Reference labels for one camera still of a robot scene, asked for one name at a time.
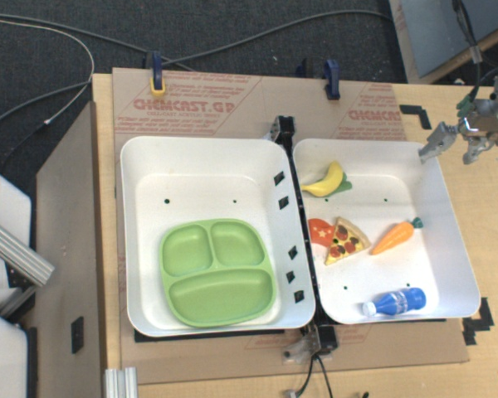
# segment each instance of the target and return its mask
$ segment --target banana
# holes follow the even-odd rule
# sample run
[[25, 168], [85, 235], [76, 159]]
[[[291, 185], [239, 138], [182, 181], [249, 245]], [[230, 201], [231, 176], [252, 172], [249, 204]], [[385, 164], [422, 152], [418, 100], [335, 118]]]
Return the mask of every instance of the banana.
[[343, 175], [343, 168], [341, 165], [339, 165], [336, 161], [333, 161], [329, 165], [325, 178], [319, 180], [318, 182], [300, 186], [300, 189], [317, 197], [328, 196], [339, 187], [343, 181]]

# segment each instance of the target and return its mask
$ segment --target blue bottle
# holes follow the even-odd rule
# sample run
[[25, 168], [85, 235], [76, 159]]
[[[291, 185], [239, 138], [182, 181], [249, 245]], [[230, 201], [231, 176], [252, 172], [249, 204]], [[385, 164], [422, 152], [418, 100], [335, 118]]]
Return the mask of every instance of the blue bottle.
[[426, 294], [420, 288], [410, 288], [389, 292], [375, 302], [363, 305], [364, 314], [372, 317], [376, 313], [395, 315], [412, 309], [421, 309], [426, 305]]

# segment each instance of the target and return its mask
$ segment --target bottle label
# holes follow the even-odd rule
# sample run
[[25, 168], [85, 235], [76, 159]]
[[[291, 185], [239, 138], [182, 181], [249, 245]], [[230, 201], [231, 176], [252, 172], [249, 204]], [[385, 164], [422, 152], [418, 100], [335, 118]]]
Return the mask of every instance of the bottle label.
[[406, 295], [403, 292], [398, 291], [392, 292], [391, 296], [395, 301], [395, 314], [405, 313], [408, 310], [408, 300], [406, 299]]

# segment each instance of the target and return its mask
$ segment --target orange carrot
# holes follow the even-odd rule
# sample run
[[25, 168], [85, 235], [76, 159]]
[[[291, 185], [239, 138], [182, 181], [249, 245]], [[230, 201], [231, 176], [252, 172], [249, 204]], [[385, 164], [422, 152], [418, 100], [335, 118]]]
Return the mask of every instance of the orange carrot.
[[413, 235], [413, 224], [408, 221], [398, 223], [380, 240], [371, 250], [371, 255], [377, 255], [385, 250], [389, 250], [396, 245], [400, 245]]

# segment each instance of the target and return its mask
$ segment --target pizza slice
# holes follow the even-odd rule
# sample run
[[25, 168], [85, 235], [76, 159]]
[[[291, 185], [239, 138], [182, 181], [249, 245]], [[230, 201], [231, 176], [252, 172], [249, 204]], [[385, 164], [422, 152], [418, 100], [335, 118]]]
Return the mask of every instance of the pizza slice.
[[333, 264], [370, 246], [371, 242], [357, 226], [339, 216], [334, 225], [334, 236], [325, 264]]

